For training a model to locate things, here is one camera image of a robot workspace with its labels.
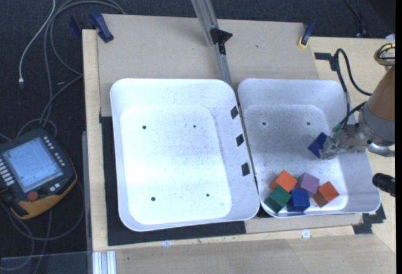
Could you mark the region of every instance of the red emergency stop button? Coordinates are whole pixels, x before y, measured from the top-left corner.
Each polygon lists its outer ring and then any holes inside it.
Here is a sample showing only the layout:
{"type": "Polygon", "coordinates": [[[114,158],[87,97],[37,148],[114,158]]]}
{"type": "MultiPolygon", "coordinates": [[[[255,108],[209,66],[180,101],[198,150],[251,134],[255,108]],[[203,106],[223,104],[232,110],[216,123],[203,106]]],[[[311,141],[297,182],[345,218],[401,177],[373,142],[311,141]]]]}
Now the red emergency stop button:
{"type": "Polygon", "coordinates": [[[28,194],[28,200],[31,201],[31,202],[37,201],[38,198],[39,198],[39,195],[38,195],[38,193],[37,193],[36,191],[31,191],[31,192],[28,194]]]}

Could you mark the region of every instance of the blue cube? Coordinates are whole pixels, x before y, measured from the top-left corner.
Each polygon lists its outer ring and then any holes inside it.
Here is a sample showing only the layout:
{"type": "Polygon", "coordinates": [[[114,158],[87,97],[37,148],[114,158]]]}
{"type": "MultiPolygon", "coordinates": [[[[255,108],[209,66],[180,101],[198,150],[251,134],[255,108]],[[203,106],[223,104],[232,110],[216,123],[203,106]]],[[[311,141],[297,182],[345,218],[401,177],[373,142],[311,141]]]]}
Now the blue cube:
{"type": "Polygon", "coordinates": [[[293,189],[291,198],[287,203],[288,212],[303,212],[310,207],[308,192],[305,189],[293,189]]]}

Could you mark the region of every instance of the cube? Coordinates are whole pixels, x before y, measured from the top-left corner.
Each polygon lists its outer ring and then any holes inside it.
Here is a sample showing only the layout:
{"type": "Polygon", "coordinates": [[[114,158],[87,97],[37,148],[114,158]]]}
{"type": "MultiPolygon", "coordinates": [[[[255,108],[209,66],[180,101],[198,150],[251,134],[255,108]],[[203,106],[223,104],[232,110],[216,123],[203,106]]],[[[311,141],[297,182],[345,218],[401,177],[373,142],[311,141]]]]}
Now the cube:
{"type": "Polygon", "coordinates": [[[305,189],[293,189],[290,191],[291,198],[287,203],[288,211],[303,212],[310,207],[310,199],[305,189]]]}
{"type": "Polygon", "coordinates": [[[325,182],[322,186],[318,187],[317,193],[313,196],[313,199],[320,207],[328,204],[339,196],[339,193],[335,187],[329,181],[325,182]]]}
{"type": "Polygon", "coordinates": [[[277,185],[264,202],[269,208],[278,213],[282,208],[284,208],[290,198],[291,194],[281,186],[277,185]]]}
{"type": "Polygon", "coordinates": [[[312,197],[317,193],[318,186],[320,185],[320,179],[305,172],[298,177],[296,189],[305,189],[308,192],[308,196],[312,197]]]}
{"type": "Polygon", "coordinates": [[[277,185],[290,192],[297,184],[297,179],[290,175],[286,170],[283,170],[279,176],[269,185],[270,189],[274,190],[277,185]]]}

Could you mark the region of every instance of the blue clamp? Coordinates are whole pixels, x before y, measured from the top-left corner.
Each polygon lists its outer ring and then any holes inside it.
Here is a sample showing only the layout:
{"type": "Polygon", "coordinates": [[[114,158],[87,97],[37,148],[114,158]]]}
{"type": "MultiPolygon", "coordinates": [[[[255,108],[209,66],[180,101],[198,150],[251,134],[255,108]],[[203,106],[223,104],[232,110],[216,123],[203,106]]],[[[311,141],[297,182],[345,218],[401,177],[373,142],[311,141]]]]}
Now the blue clamp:
{"type": "Polygon", "coordinates": [[[109,43],[114,39],[109,29],[106,26],[105,19],[97,11],[91,12],[89,16],[90,22],[99,30],[98,35],[105,43],[109,43]]]}
{"type": "Polygon", "coordinates": [[[324,132],[321,132],[315,140],[308,146],[308,149],[314,153],[317,158],[321,158],[320,150],[323,149],[323,144],[325,140],[327,139],[327,135],[324,132]]]}
{"type": "Polygon", "coordinates": [[[308,46],[308,39],[309,39],[310,36],[312,35],[313,30],[314,30],[314,27],[315,27],[315,24],[314,24],[314,23],[309,23],[308,26],[307,26],[307,28],[306,28],[306,30],[305,30],[305,32],[304,32],[304,35],[300,37],[299,42],[298,42],[298,46],[299,46],[301,49],[304,50],[305,48],[307,48],[307,46],[308,46]]]}

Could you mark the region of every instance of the white tray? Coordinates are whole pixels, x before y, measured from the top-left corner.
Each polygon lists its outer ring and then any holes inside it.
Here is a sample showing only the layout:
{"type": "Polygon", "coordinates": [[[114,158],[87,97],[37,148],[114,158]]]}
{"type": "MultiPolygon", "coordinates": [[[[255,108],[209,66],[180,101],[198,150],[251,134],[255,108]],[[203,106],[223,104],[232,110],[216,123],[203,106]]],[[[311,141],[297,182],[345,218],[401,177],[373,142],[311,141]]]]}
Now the white tray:
{"type": "MultiPolygon", "coordinates": [[[[263,209],[275,217],[372,212],[380,204],[372,184],[372,170],[364,153],[344,153],[331,160],[318,159],[308,146],[346,114],[344,93],[332,80],[246,79],[238,88],[247,139],[263,209]],[[286,170],[295,178],[303,172],[331,181],[339,196],[322,208],[310,199],[304,212],[278,213],[264,201],[269,185],[286,170]]],[[[349,123],[354,122],[351,116],[349,123]]]]}
{"type": "Polygon", "coordinates": [[[220,80],[122,79],[111,88],[117,196],[134,231],[240,221],[259,196],[236,97],[220,80]]]}

